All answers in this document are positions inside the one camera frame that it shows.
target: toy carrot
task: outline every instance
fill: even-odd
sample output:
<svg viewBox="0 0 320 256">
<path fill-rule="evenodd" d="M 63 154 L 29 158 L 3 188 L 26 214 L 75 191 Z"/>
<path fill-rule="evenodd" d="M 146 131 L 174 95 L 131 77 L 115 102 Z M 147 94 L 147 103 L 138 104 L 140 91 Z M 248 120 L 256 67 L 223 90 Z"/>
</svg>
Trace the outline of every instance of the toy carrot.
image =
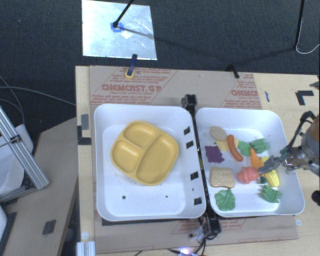
<svg viewBox="0 0 320 256">
<path fill-rule="evenodd" d="M 250 148 L 250 160 L 251 160 L 251 166 L 253 168 L 256 168 L 256 170 L 258 170 L 259 167 L 264 166 L 264 164 L 261 162 L 261 160 L 259 159 L 255 150 L 252 147 Z"/>
</svg>

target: toy bread slice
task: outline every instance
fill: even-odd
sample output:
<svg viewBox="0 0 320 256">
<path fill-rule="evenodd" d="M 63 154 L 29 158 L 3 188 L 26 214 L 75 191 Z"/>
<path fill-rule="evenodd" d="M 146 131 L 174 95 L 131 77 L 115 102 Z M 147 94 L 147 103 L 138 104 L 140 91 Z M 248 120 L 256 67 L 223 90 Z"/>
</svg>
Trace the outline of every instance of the toy bread slice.
<svg viewBox="0 0 320 256">
<path fill-rule="evenodd" d="M 214 188 L 233 188 L 236 182 L 232 170 L 229 168 L 212 167 L 210 170 L 210 185 Z"/>
</svg>

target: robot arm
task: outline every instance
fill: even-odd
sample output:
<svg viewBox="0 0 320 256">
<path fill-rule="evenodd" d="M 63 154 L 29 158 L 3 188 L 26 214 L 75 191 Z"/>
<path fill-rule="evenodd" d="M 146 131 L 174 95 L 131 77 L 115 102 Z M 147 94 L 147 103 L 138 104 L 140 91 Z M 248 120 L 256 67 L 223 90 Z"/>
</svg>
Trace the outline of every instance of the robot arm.
<svg viewBox="0 0 320 256">
<path fill-rule="evenodd" d="M 311 123 L 306 133 L 300 133 L 301 127 L 305 122 Z M 293 147 L 293 144 L 298 135 L 302 136 L 301 144 L 298 147 Z M 259 168 L 259 174 L 264 174 L 283 165 L 287 170 L 303 168 L 310 170 L 319 176 L 319 115 L 311 112 L 305 112 L 300 118 L 300 124 L 297 127 L 295 134 L 290 143 L 280 151 L 280 157 L 271 156 L 264 166 Z"/>
</svg>

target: black carpet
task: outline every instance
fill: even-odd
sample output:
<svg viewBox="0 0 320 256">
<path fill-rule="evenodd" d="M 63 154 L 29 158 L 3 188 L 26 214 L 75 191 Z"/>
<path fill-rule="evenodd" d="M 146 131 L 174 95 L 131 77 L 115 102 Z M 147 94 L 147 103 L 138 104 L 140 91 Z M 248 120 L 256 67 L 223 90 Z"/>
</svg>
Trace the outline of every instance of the black carpet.
<svg viewBox="0 0 320 256">
<path fill-rule="evenodd" d="M 128 1 L 109 1 L 127 3 Z M 157 61 L 138 67 L 319 75 L 319 48 L 294 50 L 300 0 L 136 0 L 150 5 Z M 320 2 L 305 3 L 300 50 L 319 43 Z M 75 66 L 127 66 L 82 56 L 80 0 L 1 0 L 0 75 L 10 86 L 75 102 Z M 32 138 L 76 116 L 73 106 L 16 91 Z M 9 91 L 0 100 L 16 103 Z M 15 125 L 19 112 L 0 101 Z"/>
</svg>

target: toy sausage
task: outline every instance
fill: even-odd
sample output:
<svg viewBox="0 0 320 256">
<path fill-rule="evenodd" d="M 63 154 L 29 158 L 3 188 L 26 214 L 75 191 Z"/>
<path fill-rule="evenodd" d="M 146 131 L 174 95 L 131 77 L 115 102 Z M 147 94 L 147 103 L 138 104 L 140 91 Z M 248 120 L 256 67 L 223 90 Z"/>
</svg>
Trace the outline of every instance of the toy sausage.
<svg viewBox="0 0 320 256">
<path fill-rule="evenodd" d="M 226 142 L 228 143 L 231 155 L 234 157 L 235 160 L 241 162 L 244 159 L 244 157 L 236 149 L 234 136 L 231 134 L 228 135 L 226 137 Z"/>
</svg>

